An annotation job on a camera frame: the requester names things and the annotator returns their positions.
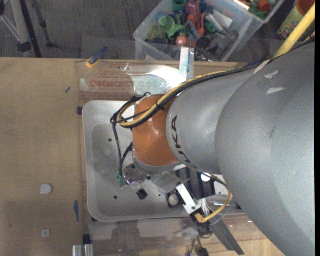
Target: plastic storage bin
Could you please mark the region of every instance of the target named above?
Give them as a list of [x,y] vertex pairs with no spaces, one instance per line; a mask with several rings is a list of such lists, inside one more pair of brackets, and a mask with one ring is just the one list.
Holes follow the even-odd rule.
[[269,15],[267,16],[267,18],[265,20],[260,19],[259,17],[257,17],[256,15],[252,14],[251,12],[244,10],[240,5],[233,3],[234,5],[236,5],[236,7],[242,11],[242,12],[248,12],[250,14],[250,16],[252,16],[252,22],[246,32],[246,34],[244,35],[244,37],[242,38],[241,42],[239,42],[238,48],[236,49],[236,51],[240,51],[242,49],[242,47],[248,42],[248,40],[264,25],[267,24],[270,19],[274,16],[274,14],[277,12],[277,10],[281,7],[281,5],[284,3],[285,0],[277,0],[276,4],[272,7],[271,12],[269,13]]
[[[233,0],[206,0],[206,3],[213,6],[215,11],[233,20],[228,30],[236,30],[239,34],[237,41],[224,53],[219,61],[225,62],[234,51],[240,51],[246,42],[255,34],[255,32],[271,19],[283,2],[284,0],[279,0],[276,5],[273,6],[273,9],[268,17],[265,20],[261,20],[254,14],[233,2]],[[146,58],[157,61],[174,60],[171,56],[166,54],[166,52],[168,49],[177,48],[178,46],[150,44],[145,42],[150,27],[156,23],[156,15],[159,12],[172,14],[172,0],[162,1],[134,32],[133,37],[135,39],[136,60],[145,60]]]

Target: white plastic tray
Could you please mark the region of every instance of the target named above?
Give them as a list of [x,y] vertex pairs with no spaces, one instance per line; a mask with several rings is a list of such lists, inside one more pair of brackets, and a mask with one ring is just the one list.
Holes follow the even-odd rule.
[[[132,187],[120,189],[117,182],[118,152],[110,118],[124,103],[97,100],[90,101],[83,108],[90,214],[100,222],[188,217],[182,206],[169,208],[166,195],[148,180],[142,185],[148,194],[144,200],[139,199],[137,190]],[[123,154],[132,141],[132,132],[121,127],[117,128],[117,132]],[[129,154],[124,166],[131,162],[132,156]]]

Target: yellow cable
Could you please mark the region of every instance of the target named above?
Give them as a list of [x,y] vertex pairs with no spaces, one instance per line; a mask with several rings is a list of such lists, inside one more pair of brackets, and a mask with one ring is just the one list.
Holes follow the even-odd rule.
[[[218,177],[216,177],[215,175],[211,174],[211,176],[216,180],[216,181],[220,181],[222,182],[222,180],[220,180]],[[228,191],[228,198],[227,200],[224,202],[224,204],[218,209],[216,210],[215,212],[211,213],[209,216],[207,217],[203,217],[200,213],[196,213],[194,216],[196,218],[196,220],[199,222],[199,223],[206,223],[208,222],[209,220],[211,220],[213,217],[217,216],[219,213],[221,213],[225,208],[226,206],[228,205],[228,203],[230,202],[231,200],[231,191],[229,190],[229,188],[224,185],[225,188],[227,189]]]
[[315,37],[316,37],[316,31],[314,31],[311,35],[309,35],[309,36],[307,37],[307,39],[304,40],[303,42],[305,43],[305,42],[307,42],[308,40],[313,39],[313,38],[315,38]]
[[192,78],[190,80],[187,80],[181,84],[179,84],[178,87],[176,88],[173,88],[172,90],[170,90],[167,94],[165,94],[163,97],[161,97],[156,104],[154,104],[147,112],[145,112],[144,114],[142,114],[139,118],[131,121],[131,122],[124,122],[122,121],[122,115],[124,114],[124,112],[126,112],[126,110],[128,108],[130,108],[131,106],[133,106],[135,104],[135,102],[133,102],[132,104],[129,104],[128,106],[124,107],[122,109],[122,111],[119,112],[118,116],[117,116],[117,122],[120,122],[119,124],[122,126],[122,127],[130,127],[130,126],[133,126],[133,125],[136,125],[137,123],[141,122],[142,120],[146,119],[159,105],[161,105],[168,97],[170,97],[171,95],[173,95],[176,91],[178,91],[180,88],[188,85],[190,82],[194,82],[198,79],[202,79],[202,78],[205,78],[205,77],[208,77],[208,76],[212,76],[212,75],[215,75],[215,74],[219,74],[219,73],[222,73],[222,72],[226,72],[226,71],[216,71],[216,72],[213,72],[213,73],[209,73],[209,74],[204,74],[204,75],[199,75],[199,76],[196,76],[195,78]]
[[276,52],[273,58],[277,58],[281,55],[289,52],[292,47],[296,44],[296,42],[300,39],[300,37],[304,34],[304,32],[309,28],[309,26],[316,19],[316,3],[310,8],[310,10],[306,13],[300,23],[296,26],[296,28],[292,31],[289,37],[285,40],[280,49]]

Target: black cable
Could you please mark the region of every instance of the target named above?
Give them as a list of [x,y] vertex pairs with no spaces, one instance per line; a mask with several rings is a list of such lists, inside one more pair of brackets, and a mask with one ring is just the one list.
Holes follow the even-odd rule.
[[117,128],[116,128],[116,123],[112,124],[112,130],[113,130],[113,135],[115,138],[115,143],[116,143],[116,148],[118,151],[118,158],[119,158],[119,175],[122,176],[122,155],[121,155],[121,148],[120,148],[120,143],[119,143],[119,138],[118,138],[118,133],[117,133]]
[[213,236],[213,234],[214,233],[212,231],[210,231],[210,232],[208,232],[208,234],[199,234],[199,237],[202,238],[202,239],[209,239],[209,238],[211,238]]
[[119,124],[119,123],[122,123],[123,121],[126,122],[126,121],[128,121],[128,120],[130,120],[130,119],[136,118],[136,117],[138,117],[138,116],[146,113],[147,111],[148,111],[148,109],[145,110],[145,111],[142,111],[142,112],[140,112],[140,113],[138,113],[138,114],[132,115],[132,116],[130,116],[130,117],[122,118],[120,121],[117,121],[117,122],[115,122],[115,123],[116,123],[116,124]]
[[281,58],[281,57],[283,57],[283,56],[285,56],[285,55],[287,55],[287,54],[289,54],[289,53],[291,53],[291,52],[293,52],[293,51],[295,51],[295,50],[297,50],[297,49],[299,49],[301,47],[304,47],[304,46],[306,46],[308,44],[312,44],[315,41],[316,41],[316,38],[315,37],[311,37],[309,40],[303,42],[302,44],[293,46],[288,52],[286,52],[286,53],[284,53],[284,54],[282,54],[282,55],[280,55],[280,56],[278,56],[276,58],[273,58],[268,64],[274,62],[275,60],[277,60],[277,59],[279,59],[279,58]]
[[26,28],[28,29],[28,32],[29,32],[29,35],[30,35],[30,38],[31,38],[31,43],[33,45],[35,56],[37,58],[42,58],[40,47],[39,47],[39,44],[38,44],[38,41],[37,41],[37,37],[36,37],[36,33],[35,33],[35,29],[34,29],[34,26],[32,25],[32,21],[31,21],[31,18],[30,18],[30,14],[29,14],[29,11],[28,11],[27,4],[26,4],[26,0],[20,0],[20,5],[21,5],[21,11],[22,11],[22,14],[23,14],[23,17],[24,17],[24,21],[25,21],[25,24],[26,24]]
[[[128,155],[128,153],[132,150],[132,147],[133,147],[133,143],[131,143],[129,145],[129,147],[126,149],[126,151],[124,152],[124,155],[122,156],[121,154],[121,148],[120,148],[120,143],[119,143],[119,137],[118,137],[118,133],[117,133],[117,117],[118,117],[118,114],[120,113],[120,111],[125,108],[127,105],[133,103],[133,102],[137,102],[139,100],[141,100],[144,96],[141,96],[141,97],[132,97],[128,102],[126,102],[122,108],[120,108],[116,113],[113,114],[113,116],[111,117],[110,119],[110,123],[112,124],[112,131],[113,131],[113,135],[114,135],[114,138],[115,138],[115,142],[116,142],[116,148],[117,148],[117,152],[118,152],[118,158],[119,158],[119,167],[118,167],[118,172],[119,172],[119,175],[122,176],[123,175],[123,172],[122,172],[122,168],[123,168],[123,164],[124,164],[124,161]],[[127,120],[125,118],[122,118],[121,120],[122,122],[126,122]]]
[[221,78],[221,77],[225,77],[225,76],[229,76],[229,75],[233,75],[233,74],[237,74],[240,72],[244,72],[247,70],[251,70],[251,69],[255,69],[257,66],[251,66],[251,67],[243,67],[243,68],[239,68],[239,69],[235,69],[235,70],[231,70],[231,71],[227,71],[227,72],[222,72],[222,73],[217,73],[217,74],[212,74],[212,75],[208,75],[205,77],[201,77],[197,80],[191,80],[189,83],[186,83],[185,86],[181,87],[180,89],[178,89],[174,94],[170,95],[168,98],[166,98],[161,104],[157,104],[157,108],[155,108],[155,110],[145,119],[141,120],[140,122],[130,125],[130,126],[123,126],[123,128],[126,129],[131,129],[131,128],[136,128],[142,124],[144,124],[146,121],[148,121],[150,118],[152,118],[156,113],[158,113],[158,111],[162,110],[163,107],[169,102],[171,101],[174,97],[176,97],[178,94],[180,94],[181,92],[183,92],[184,90],[193,87],[195,85],[204,83],[208,80],[212,80],[212,79],[216,79],[216,78]]

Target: wooden board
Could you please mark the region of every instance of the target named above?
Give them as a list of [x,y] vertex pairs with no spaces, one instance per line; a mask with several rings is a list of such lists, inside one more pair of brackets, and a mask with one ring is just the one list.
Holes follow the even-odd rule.
[[[77,115],[79,62],[83,60],[0,58],[2,256],[67,256],[82,243],[88,212],[82,119]],[[195,75],[239,66],[243,64],[197,62]],[[42,184],[53,191],[40,194]],[[50,237],[42,237],[43,229],[50,230]]]

